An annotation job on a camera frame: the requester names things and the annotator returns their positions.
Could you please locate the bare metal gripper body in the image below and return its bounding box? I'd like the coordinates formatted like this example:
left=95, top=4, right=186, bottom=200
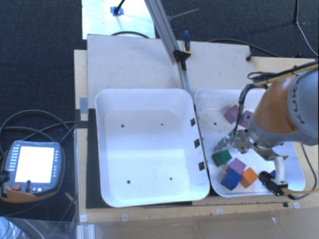
left=229, top=129, right=259, bottom=155

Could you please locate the black cylinder on white bracket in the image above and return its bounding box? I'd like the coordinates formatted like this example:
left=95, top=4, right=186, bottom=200
left=256, top=148, right=289, bottom=197

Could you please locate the thin black rod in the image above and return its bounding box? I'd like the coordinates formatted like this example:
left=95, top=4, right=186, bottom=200
left=193, top=100, right=210, bottom=171

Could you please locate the white plastic tray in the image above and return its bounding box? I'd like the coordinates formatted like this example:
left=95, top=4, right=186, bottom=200
left=94, top=88, right=210, bottom=208
left=194, top=88, right=307, bottom=198

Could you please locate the green cube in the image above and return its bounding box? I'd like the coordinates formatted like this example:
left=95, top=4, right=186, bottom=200
left=211, top=149, right=233, bottom=167

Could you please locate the purple cube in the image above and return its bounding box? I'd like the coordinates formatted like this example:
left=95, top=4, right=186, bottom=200
left=225, top=157, right=247, bottom=175
left=223, top=105, right=240, bottom=124
left=238, top=110, right=254, bottom=128

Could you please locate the orange cube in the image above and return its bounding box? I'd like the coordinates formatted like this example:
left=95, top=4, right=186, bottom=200
left=239, top=167, right=259, bottom=189

